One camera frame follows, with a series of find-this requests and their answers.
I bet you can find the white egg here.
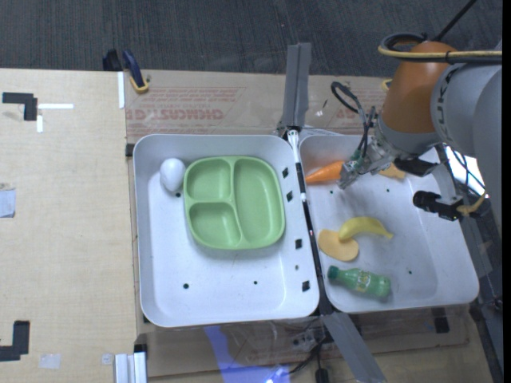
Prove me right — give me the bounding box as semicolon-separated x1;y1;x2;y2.
159;157;187;193

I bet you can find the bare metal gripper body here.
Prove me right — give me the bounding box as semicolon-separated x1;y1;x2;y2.
346;134;401;177

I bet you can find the orange carrot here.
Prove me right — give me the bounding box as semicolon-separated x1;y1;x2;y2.
305;160;346;186

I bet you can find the round yellow biscuit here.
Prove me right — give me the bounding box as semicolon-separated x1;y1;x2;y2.
317;228;360;263

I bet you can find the brown cardboard board red print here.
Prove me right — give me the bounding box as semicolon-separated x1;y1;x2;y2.
124;69;485;378

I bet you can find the green divided plate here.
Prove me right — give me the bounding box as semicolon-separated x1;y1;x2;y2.
182;156;287;251

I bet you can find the black cylinder on white bracket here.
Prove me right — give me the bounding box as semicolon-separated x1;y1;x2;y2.
412;146;465;222

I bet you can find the orange flat slice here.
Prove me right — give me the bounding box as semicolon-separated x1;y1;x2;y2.
378;163;406;181

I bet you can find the white plastic tray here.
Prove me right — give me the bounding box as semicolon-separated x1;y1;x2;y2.
298;134;481;315
133;133;321;329

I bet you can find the yellow banana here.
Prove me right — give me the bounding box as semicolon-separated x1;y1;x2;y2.
338;216;394;243

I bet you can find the green plastic bottle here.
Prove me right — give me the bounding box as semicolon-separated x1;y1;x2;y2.
327;265;392;299

